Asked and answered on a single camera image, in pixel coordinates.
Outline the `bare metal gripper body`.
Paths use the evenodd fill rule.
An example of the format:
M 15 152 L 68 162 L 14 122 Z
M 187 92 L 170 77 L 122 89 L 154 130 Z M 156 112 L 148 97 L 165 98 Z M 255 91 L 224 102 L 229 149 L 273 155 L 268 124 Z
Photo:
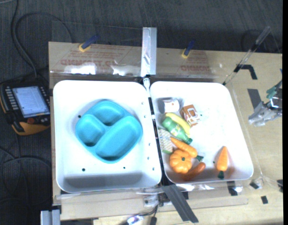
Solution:
M 282 98 L 274 95 L 266 103 L 266 106 L 269 109 L 270 120 L 275 120 L 279 117 L 282 117 Z

